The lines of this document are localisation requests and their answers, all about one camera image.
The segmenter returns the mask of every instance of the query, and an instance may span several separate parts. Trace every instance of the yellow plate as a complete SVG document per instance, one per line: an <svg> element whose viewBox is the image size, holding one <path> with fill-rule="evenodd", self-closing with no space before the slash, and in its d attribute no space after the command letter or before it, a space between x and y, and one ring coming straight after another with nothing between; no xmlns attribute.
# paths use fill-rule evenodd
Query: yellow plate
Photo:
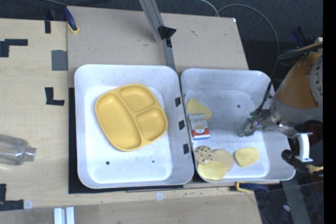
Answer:
<svg viewBox="0 0 336 224"><path fill-rule="evenodd" d="M118 150L133 151L165 134L168 120L146 86L129 84L98 97L95 112L104 135Z"/></svg>

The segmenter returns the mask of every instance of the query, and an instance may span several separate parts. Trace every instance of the white tray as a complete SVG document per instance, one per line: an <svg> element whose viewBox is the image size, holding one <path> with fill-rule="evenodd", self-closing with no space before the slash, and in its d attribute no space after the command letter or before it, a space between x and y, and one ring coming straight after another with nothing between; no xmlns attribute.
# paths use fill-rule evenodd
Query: white tray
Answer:
<svg viewBox="0 0 336 224"><path fill-rule="evenodd" d="M255 147L259 161L242 168L237 163L217 181L227 183L238 181L289 180L295 170L281 158L281 152L290 149L287 137L280 132L257 131L252 136L238 136L237 129L259 107L267 89L269 77L259 71L187 69L181 75L183 101L186 106L195 98L212 111L207 120L211 137L193 141L193 148L206 145L213 150L222 148L233 154L243 147Z"/></svg>
<svg viewBox="0 0 336 224"><path fill-rule="evenodd" d="M139 83L156 96L168 119L160 139L135 151L115 149L103 134L94 107L114 88ZM166 66L85 65L75 73L78 176L89 188L165 186L187 183L194 166L176 72ZM185 127L180 130L179 123Z"/></svg>

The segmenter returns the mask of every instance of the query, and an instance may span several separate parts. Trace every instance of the table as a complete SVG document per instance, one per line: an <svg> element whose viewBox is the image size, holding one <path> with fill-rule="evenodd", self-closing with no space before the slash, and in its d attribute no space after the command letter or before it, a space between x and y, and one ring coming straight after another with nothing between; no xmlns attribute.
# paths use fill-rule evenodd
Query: table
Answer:
<svg viewBox="0 0 336 224"><path fill-rule="evenodd" d="M156 202L158 191L68 194L68 88L73 87L72 74L84 63L164 65L163 48L155 43L142 12L82 7L69 10L81 29L78 35L67 31L65 22L50 22L51 32L47 33L48 22L0 19L1 41L28 39L28 46L10 46L8 58L0 57L0 133L26 139L37 148L32 163L0 165L1 183L7 184L7 200L31 200L34 208L109 208L113 204L127 218L126 205L143 210L144 205ZM92 14L102 15L100 24L91 24ZM237 26L231 18L176 14L162 17L167 26L177 28L172 43L178 73L192 66L248 69ZM113 39L103 34L106 31ZM106 46L112 46L112 57L98 53ZM68 71L53 70L52 51L68 52ZM46 105L45 87L53 87L54 99L64 100L64 105ZM226 205L226 217L232 223L238 223L237 218L242 223L260 223L254 196L229 191L227 186L188 183L183 189L162 193L162 203L157 201L155 205L158 211L181 205L172 210L184 208L193 214L193 205L202 204L209 210L217 208L217 217L222 219L224 212L219 208Z"/></svg>

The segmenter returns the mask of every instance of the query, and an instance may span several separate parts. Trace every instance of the clear bottle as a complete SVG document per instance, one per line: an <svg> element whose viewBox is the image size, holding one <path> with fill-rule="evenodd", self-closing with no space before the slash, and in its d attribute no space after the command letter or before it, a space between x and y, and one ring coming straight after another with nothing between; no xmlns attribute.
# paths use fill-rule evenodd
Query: clear bottle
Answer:
<svg viewBox="0 0 336 224"><path fill-rule="evenodd" d="M20 165L34 160L36 148L26 140L0 134L0 163Z"/></svg>

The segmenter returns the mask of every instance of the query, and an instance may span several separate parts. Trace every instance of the wooden table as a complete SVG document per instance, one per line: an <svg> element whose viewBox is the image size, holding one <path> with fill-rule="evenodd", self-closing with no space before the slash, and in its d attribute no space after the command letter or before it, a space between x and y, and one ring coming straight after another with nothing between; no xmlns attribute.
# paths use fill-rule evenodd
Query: wooden table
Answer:
<svg viewBox="0 0 336 224"><path fill-rule="evenodd" d="M47 34L44 21L0 19L0 41L28 39L28 46L10 46L9 57L0 57L0 133L26 139L37 148L32 163L0 165L0 183L7 184L6 199L31 200L34 208L79 206L76 207L76 219L81 219L81 223L90 223L86 214L97 213L97 207L101 212L101 223L110 223L111 207L115 208L113 212L120 221L123 219L121 223L134 222L135 216L129 214L128 207L134 212L141 212L143 222L138 223L175 223L177 219L188 222L186 220L192 219L193 215L199 220L211 216L213 220L220 221L225 217L227 223L260 223L254 195L229 191L223 185L189 183L183 189L160 190L163 193L160 201L155 200L158 191L68 194L68 87L72 87L75 69L83 63L165 64L161 54L163 49L156 47L142 12L69 9L81 28L78 35L70 34L65 22L51 22L51 33ZM106 14L104 20L110 20L115 26L114 29L109 28L110 35L115 38L113 42L102 43L107 40L100 34L106 30L104 27L87 29L86 24L81 24L90 13ZM178 29L172 42L179 73L192 66L248 69L232 19L173 14L162 16L167 26ZM122 24L128 25L128 28L122 30ZM80 48L78 41L81 38L89 40ZM114 58L97 56L99 54L94 48L98 50L104 46L113 46ZM84 53L85 49L91 50L91 54ZM51 52L55 50L68 51L69 75L67 70L52 70ZM148 56L148 61L130 57L134 53ZM54 99L64 100L65 104L46 105L45 87L53 87ZM91 211L88 211L87 205L90 205ZM204 211L199 211L198 207L204 208ZM0 212L0 218L13 220L24 214L27 213Z"/></svg>

